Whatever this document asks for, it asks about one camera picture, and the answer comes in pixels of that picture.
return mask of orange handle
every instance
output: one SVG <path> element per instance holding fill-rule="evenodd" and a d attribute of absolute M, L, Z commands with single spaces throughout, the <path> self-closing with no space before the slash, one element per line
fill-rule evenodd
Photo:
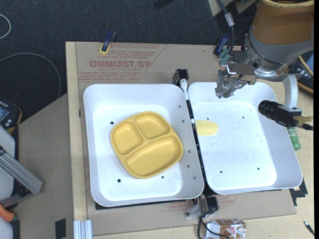
<path fill-rule="evenodd" d="M 2 217 L 5 221 L 11 222 L 14 219 L 14 213 L 7 211 L 0 204 L 0 217 Z"/>

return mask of pen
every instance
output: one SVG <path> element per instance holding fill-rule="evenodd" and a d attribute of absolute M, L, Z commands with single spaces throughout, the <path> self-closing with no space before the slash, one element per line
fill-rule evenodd
<path fill-rule="evenodd" d="M 304 223 L 305 223 L 307 229 L 308 229 L 313 235 L 315 235 L 315 232 L 313 231 L 313 229 L 311 228 L 311 226 L 308 224 L 308 222 L 305 221 Z"/>

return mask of yellow divided plate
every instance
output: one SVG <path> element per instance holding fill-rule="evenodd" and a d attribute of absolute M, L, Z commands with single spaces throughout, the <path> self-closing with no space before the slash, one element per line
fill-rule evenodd
<path fill-rule="evenodd" d="M 126 170 L 135 177 L 155 176 L 181 159 L 182 143 L 158 113 L 133 115 L 111 131 L 111 143 Z"/>

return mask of green bottle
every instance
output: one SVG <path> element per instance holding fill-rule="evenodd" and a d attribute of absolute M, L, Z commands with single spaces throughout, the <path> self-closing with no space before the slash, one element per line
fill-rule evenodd
<path fill-rule="evenodd" d="M 288 127 L 288 134 L 291 140 L 291 143 L 293 144 L 294 150 L 300 150 L 301 149 L 301 145 L 299 143 L 299 139 L 298 139 L 298 135 L 297 135 L 297 131 L 294 127 Z"/>

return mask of black floor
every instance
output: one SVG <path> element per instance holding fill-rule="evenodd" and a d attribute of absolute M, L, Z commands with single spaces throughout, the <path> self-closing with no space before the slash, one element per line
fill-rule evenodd
<path fill-rule="evenodd" d="M 256 7 L 235 19 L 236 45 L 251 25 Z M 16 103 L 22 120 L 67 92 L 66 41 L 103 42 L 109 28 L 117 42 L 216 44 L 228 32 L 222 13 L 213 17 L 208 0 L 0 0 L 0 14 L 11 23 L 0 39 L 0 97 Z M 0 17 L 0 37 L 8 31 Z M 15 55 L 17 53 L 37 55 Z M 51 61 L 61 77 L 58 77 Z"/>

